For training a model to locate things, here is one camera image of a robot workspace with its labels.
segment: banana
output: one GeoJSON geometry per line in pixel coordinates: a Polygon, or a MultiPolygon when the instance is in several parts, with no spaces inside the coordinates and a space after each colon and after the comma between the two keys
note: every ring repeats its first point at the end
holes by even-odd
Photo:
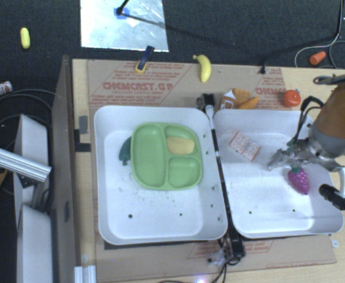
{"type": "Polygon", "coordinates": [[[201,65],[201,82],[206,82],[212,73],[212,65],[210,64],[209,58],[201,54],[193,55],[193,59],[197,60],[201,65]]]}

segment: yellow banana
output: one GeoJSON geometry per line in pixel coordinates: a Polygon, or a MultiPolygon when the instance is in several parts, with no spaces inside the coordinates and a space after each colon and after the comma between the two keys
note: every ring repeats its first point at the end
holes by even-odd
{"type": "Polygon", "coordinates": [[[20,30],[20,42],[21,46],[27,50],[31,46],[31,38],[29,37],[29,31],[25,27],[20,30]]]}
{"type": "Polygon", "coordinates": [[[212,73],[212,65],[210,64],[209,58],[201,54],[193,55],[193,59],[197,60],[201,65],[201,82],[206,82],[212,73]]]}

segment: orange object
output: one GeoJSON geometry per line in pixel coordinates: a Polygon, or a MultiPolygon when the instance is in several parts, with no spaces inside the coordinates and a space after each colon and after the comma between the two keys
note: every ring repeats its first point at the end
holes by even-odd
{"type": "Polygon", "coordinates": [[[310,64],[312,66],[316,66],[318,65],[320,62],[322,62],[322,60],[324,60],[324,58],[327,56],[325,51],[319,51],[316,54],[313,54],[308,61],[310,62],[310,64]]]}
{"type": "Polygon", "coordinates": [[[287,90],[284,93],[284,104],[286,107],[295,107],[301,103],[301,96],[298,91],[287,90]]]}
{"type": "Polygon", "coordinates": [[[253,109],[259,102],[259,97],[253,97],[239,105],[239,109],[253,109]]]}

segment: label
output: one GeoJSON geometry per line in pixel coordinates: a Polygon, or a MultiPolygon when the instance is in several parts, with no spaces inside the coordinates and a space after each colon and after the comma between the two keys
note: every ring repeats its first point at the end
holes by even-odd
{"type": "Polygon", "coordinates": [[[0,96],[12,92],[12,84],[10,81],[0,83],[0,96]]]}
{"type": "Polygon", "coordinates": [[[285,91],[281,69],[268,69],[251,93],[251,97],[260,97],[255,109],[290,110],[284,105],[285,91]]]}
{"type": "Polygon", "coordinates": [[[244,242],[244,248],[247,254],[260,254],[269,252],[272,245],[273,240],[244,242]]]}
{"type": "Polygon", "coordinates": [[[220,250],[217,241],[198,242],[189,253],[187,259],[209,257],[220,250]]]}
{"type": "Polygon", "coordinates": [[[191,64],[149,63],[136,73],[136,62],[122,63],[90,96],[91,107],[104,105],[159,106],[191,64]]]}

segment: green plate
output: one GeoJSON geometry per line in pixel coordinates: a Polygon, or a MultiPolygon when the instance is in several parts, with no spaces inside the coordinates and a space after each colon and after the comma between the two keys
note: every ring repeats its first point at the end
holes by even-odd
{"type": "Polygon", "coordinates": [[[189,128],[166,123],[145,123],[133,131],[132,171],[136,181],[155,190],[183,190],[197,185],[202,177],[202,156],[197,135],[189,128]],[[167,137],[195,143],[189,154],[173,154],[167,137]]]}

